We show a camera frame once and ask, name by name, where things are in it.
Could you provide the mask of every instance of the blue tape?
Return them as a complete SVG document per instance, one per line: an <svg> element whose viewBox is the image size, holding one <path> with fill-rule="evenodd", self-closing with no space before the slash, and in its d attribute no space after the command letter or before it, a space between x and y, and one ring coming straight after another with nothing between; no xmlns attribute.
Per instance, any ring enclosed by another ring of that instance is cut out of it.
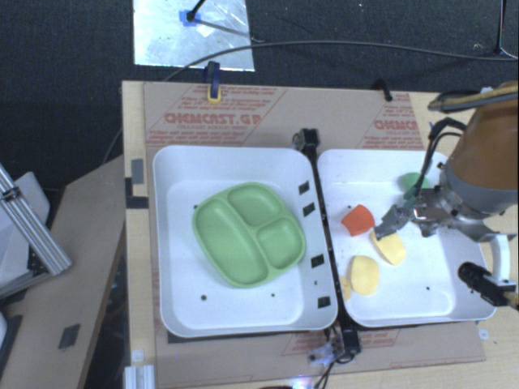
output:
<svg viewBox="0 0 519 389"><path fill-rule="evenodd" d="M178 12L178 17L181 21L181 23L184 25L184 26L187 26L189 28L192 28L193 26L196 26L196 21L201 21L202 20L202 16L200 15L200 13L195 13L195 21L193 22L188 22L187 21L187 13L189 13L190 11L189 10L182 10L182 11L179 11Z"/></svg>
<svg viewBox="0 0 519 389"><path fill-rule="evenodd" d="M215 100L218 97L218 88L220 87L220 63L209 62L202 73L202 82L211 84L210 95Z"/></svg>

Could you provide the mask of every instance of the black floor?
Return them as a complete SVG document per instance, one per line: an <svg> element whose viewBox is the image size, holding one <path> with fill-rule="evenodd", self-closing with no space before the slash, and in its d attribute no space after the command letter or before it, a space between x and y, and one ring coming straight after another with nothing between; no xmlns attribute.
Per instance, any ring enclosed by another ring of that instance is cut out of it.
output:
<svg viewBox="0 0 519 389"><path fill-rule="evenodd" d="M251 31L267 42L342 39L467 55L492 52L500 13L500 0L246 1ZM514 54L518 7L508 0L504 23L503 47ZM132 28L132 0L0 0L0 163L12 176L34 171L55 189L101 164L121 126L121 82L172 71L133 64ZM369 88L382 78L393 90L442 92L517 79L517 62L358 46L257 49L254 59L256 72L224 72L221 80ZM176 79L200 78L187 71ZM120 143L110 157L118 154ZM122 347L122 312L103 329L99 353Z"/></svg>

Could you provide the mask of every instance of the green divided plate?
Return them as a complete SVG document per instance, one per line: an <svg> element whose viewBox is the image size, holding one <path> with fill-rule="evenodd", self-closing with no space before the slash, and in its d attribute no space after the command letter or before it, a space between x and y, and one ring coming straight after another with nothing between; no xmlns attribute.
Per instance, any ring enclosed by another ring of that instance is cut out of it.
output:
<svg viewBox="0 0 519 389"><path fill-rule="evenodd" d="M204 200L193 215L202 250L227 282L242 288L273 280L305 253L304 233L281 198L248 182Z"/></svg>

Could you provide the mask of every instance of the toy bread slice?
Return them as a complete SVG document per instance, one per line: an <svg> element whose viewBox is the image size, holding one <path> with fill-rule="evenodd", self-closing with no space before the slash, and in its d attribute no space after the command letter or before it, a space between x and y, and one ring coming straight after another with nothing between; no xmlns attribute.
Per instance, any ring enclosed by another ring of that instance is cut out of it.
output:
<svg viewBox="0 0 519 389"><path fill-rule="evenodd" d="M351 297L350 281L345 276L340 276L340 280L342 288L342 297L344 298L344 301L348 301Z"/></svg>
<svg viewBox="0 0 519 389"><path fill-rule="evenodd" d="M375 260L367 256L355 256L351 264L350 282L357 294L373 294L379 285L379 266Z"/></svg>
<svg viewBox="0 0 519 389"><path fill-rule="evenodd" d="M383 237L377 241L375 231L372 231L370 238L380 251L380 253L388 260L392 265L398 265L401 263L406 255L404 244L396 233L392 233L387 237Z"/></svg>

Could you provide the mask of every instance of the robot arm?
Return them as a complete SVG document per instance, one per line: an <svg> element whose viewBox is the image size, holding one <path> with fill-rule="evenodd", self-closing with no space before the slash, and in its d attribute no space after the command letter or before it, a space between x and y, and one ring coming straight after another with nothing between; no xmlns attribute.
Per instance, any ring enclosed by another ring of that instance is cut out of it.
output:
<svg viewBox="0 0 519 389"><path fill-rule="evenodd" d="M389 209L382 224L375 227L375 235L381 239L411 221L424 237L447 227L459 230L475 242L490 242L494 272L465 263L458 275L492 305L517 308L516 285L508 279L508 240L515 235L494 232L483 222L517 204L517 81L486 94L440 97L429 108L455 112L474 106L477 109L466 127L451 118L432 127L420 178L405 194L404 204ZM441 134L446 126L463 132L442 168L439 184L433 189L423 189L422 182L438 141L451 134Z"/></svg>

